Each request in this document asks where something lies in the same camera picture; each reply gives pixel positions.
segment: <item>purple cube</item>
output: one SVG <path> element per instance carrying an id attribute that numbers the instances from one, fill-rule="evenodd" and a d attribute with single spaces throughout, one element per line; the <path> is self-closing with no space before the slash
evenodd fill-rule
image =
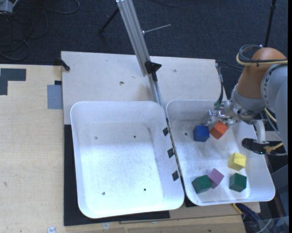
<path id="1" fill-rule="evenodd" d="M 223 180 L 224 175 L 217 169 L 213 168 L 212 171 L 209 172 L 208 177 L 211 180 L 212 188 L 214 189 Z"/>

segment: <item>yellow cube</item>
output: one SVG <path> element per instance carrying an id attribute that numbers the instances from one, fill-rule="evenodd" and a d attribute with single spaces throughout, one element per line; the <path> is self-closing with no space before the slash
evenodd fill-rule
<path id="1" fill-rule="evenodd" d="M 229 157 L 228 167 L 234 170 L 240 171 L 245 167 L 246 156 L 237 152 L 234 152 Z"/>

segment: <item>black clamp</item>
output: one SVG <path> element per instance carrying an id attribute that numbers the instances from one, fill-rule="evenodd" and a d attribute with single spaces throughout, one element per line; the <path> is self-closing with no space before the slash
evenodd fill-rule
<path id="1" fill-rule="evenodd" d="M 66 71 L 70 70 L 70 67 L 60 58 L 55 58 L 53 64 L 55 66 L 63 66 Z"/>
<path id="2" fill-rule="evenodd" d="M 248 150 L 253 151 L 257 154 L 266 154 L 267 150 L 264 147 L 268 146 L 269 143 L 258 143 L 254 139 L 245 138 L 242 140 L 242 146 Z"/>
<path id="3" fill-rule="evenodd" d="M 158 71 L 159 68 L 162 67 L 162 65 L 153 63 L 151 61 L 146 61 L 145 67 L 146 67 L 147 73 L 152 75 L 153 81 L 158 81 L 156 71 Z"/>

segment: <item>aluminum rail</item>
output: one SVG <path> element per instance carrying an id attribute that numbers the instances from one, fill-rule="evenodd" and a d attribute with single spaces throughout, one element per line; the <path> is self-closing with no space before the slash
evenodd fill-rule
<path id="1" fill-rule="evenodd" d="M 145 63 L 151 62 L 151 60 L 145 43 L 144 33 L 141 29 L 137 14 L 135 12 L 133 1 L 116 0 L 116 3 L 126 26 L 142 74 L 143 76 L 148 76 L 155 101 L 162 106 L 162 99 L 159 92 L 158 82 L 156 79 L 153 78 L 153 74 L 147 71 L 147 68 L 145 66 Z"/>

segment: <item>yellow cable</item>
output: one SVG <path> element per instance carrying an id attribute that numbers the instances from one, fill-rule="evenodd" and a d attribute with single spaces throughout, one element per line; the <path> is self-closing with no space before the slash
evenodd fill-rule
<path id="1" fill-rule="evenodd" d="M 283 145 L 282 142 L 280 142 L 279 144 L 275 145 L 275 146 L 265 146 L 263 147 L 265 150 L 267 150 L 267 152 L 271 152 L 273 150 L 276 150 L 277 148 L 281 147 Z"/>
<path id="2" fill-rule="evenodd" d="M 273 122 L 276 122 L 276 119 L 270 114 L 270 112 L 267 110 L 267 108 L 264 108 L 264 111 L 267 113 L 268 117 L 271 118 Z"/>
<path id="3" fill-rule="evenodd" d="M 235 205 L 235 203 L 233 203 L 232 206 L 238 213 L 243 214 L 243 212 Z"/>
<path id="4" fill-rule="evenodd" d="M 243 66 L 257 66 L 257 62 L 242 62 L 239 59 L 239 54 L 237 54 L 237 62 Z M 281 60 L 281 61 L 261 62 L 259 64 L 260 65 L 274 65 L 274 64 L 287 64 L 287 63 L 288 63 L 287 60 Z"/>

